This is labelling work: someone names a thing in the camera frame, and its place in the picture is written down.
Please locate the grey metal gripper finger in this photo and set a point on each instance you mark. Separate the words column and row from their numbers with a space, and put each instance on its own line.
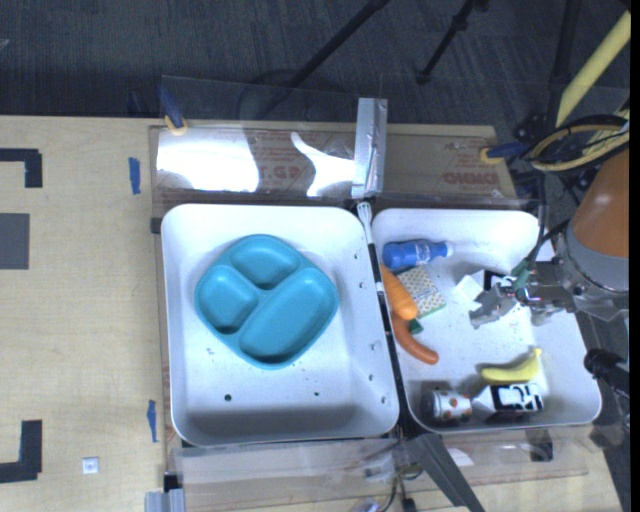
column 495, row 295
column 487, row 312

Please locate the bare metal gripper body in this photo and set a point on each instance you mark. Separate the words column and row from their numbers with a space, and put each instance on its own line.
column 552, row 290

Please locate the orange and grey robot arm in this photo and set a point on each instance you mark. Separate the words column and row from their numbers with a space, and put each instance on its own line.
column 602, row 220

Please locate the white plastic tray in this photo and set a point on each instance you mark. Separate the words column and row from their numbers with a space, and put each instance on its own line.
column 500, row 335
column 325, row 390

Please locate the white carton black print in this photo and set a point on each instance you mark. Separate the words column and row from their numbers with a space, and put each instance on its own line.
column 515, row 397
column 469, row 289

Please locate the white patterned packet green edge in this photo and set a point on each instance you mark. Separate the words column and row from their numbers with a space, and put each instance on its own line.
column 427, row 290

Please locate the yellow banana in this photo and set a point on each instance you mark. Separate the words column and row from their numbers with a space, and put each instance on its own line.
column 515, row 372

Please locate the orange carrot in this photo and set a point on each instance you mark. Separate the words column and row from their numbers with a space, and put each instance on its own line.
column 401, row 297

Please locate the blue bottle white label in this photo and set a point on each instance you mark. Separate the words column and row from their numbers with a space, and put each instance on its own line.
column 406, row 254

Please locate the white can orange print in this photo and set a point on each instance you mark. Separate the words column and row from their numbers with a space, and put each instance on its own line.
column 450, row 406

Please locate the thin black and white rod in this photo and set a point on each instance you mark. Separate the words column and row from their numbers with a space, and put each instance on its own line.
column 378, row 280

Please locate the blue divided plate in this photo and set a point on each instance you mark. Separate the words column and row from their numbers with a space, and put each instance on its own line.
column 280, row 320

